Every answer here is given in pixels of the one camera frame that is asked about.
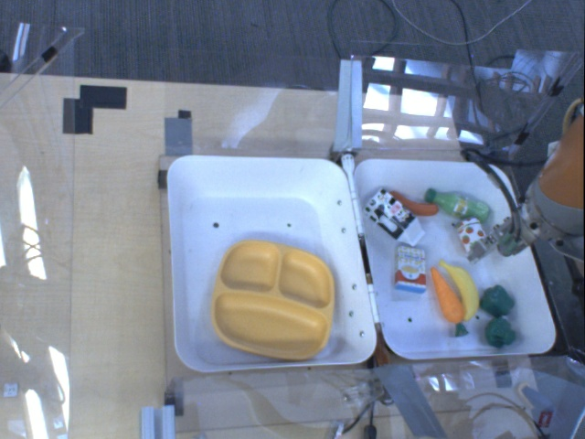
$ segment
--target metal bracket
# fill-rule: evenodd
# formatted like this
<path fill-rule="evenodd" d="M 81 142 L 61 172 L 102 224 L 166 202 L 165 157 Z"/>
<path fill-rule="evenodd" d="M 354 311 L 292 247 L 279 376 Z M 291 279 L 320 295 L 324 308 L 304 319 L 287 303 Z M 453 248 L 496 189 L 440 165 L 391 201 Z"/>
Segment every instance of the metal bracket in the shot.
<path fill-rule="evenodd" d="M 337 93 L 337 120 L 332 156 L 357 151 L 362 146 L 362 62 L 341 60 Z"/>
<path fill-rule="evenodd" d="M 416 437 L 447 438 L 447 434 L 415 381 L 411 366 L 386 365 L 375 368 L 374 371 Z"/>
<path fill-rule="evenodd" d="M 175 439 L 175 407 L 142 408 L 140 433 L 141 439 Z"/>

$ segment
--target yellow divided plate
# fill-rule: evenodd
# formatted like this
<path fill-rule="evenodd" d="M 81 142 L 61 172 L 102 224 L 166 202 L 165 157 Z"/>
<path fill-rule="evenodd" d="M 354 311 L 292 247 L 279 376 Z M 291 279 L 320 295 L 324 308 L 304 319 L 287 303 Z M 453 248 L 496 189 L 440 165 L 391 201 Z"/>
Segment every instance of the yellow divided plate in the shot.
<path fill-rule="evenodd" d="M 315 255 L 268 241 L 241 241 L 219 266 L 211 320 L 228 345 L 269 358 L 321 351 L 335 300 L 329 267 Z"/>

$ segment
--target orange carrot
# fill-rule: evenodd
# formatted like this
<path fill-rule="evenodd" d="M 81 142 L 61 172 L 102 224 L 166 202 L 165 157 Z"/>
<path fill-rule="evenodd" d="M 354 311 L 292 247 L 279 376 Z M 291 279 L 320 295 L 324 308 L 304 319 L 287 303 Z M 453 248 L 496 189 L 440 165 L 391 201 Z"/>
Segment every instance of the orange carrot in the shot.
<path fill-rule="evenodd" d="M 435 267 L 431 267 L 431 276 L 442 314 L 449 322 L 460 324 L 465 317 L 463 303 Z"/>
<path fill-rule="evenodd" d="M 390 195 L 394 196 L 396 200 L 409 209 L 413 215 L 432 216 L 439 213 L 439 207 L 434 203 L 419 203 L 417 201 L 409 200 L 397 190 L 392 190 Z"/>

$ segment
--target green broccoli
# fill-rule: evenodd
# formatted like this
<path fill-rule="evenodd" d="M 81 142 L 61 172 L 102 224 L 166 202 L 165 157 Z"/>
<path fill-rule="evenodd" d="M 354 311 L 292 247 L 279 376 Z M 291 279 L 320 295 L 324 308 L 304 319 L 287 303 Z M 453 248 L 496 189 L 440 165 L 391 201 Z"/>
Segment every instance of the green broccoli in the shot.
<path fill-rule="evenodd" d="M 485 290 L 479 306 L 494 317 L 506 316 L 514 307 L 514 299 L 497 284 Z"/>
<path fill-rule="evenodd" d="M 501 348 L 510 345 L 516 339 L 516 332 L 510 323 L 502 317 L 496 317 L 485 327 L 485 338 L 492 347 Z"/>

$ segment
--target toy bottle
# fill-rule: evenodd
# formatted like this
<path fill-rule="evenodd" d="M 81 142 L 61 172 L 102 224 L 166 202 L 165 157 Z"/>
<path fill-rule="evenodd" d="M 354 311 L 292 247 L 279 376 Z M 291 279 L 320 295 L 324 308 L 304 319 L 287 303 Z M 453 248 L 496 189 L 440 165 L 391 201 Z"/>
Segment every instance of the toy bottle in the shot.
<path fill-rule="evenodd" d="M 455 193 L 441 193 L 429 188 L 424 194 L 425 201 L 435 203 L 440 209 L 458 218 L 477 218 L 487 220 L 490 208 L 479 200 L 472 200 Z"/>

